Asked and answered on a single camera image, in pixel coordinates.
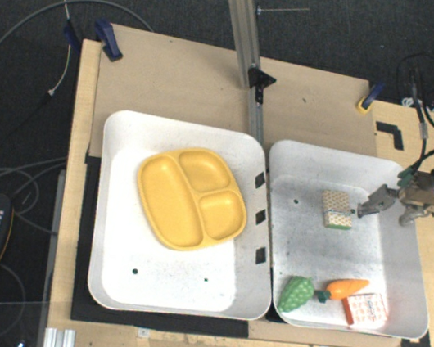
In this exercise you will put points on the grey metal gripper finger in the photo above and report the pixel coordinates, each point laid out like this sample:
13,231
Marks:
411,216
376,201

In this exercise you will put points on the white plastic tray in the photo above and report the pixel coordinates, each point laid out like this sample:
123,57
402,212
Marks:
319,253
164,284

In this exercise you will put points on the orange carrot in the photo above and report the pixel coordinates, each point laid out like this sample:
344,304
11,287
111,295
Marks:
346,288

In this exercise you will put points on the orange and white carton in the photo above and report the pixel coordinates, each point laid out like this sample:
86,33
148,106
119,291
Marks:
365,309

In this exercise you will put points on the green grapes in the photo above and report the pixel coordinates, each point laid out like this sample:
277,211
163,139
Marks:
295,294

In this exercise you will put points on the yellow divided plate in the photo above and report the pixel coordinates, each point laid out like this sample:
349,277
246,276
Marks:
183,200

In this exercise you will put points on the brown cardboard board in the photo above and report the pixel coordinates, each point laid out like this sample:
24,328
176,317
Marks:
182,87

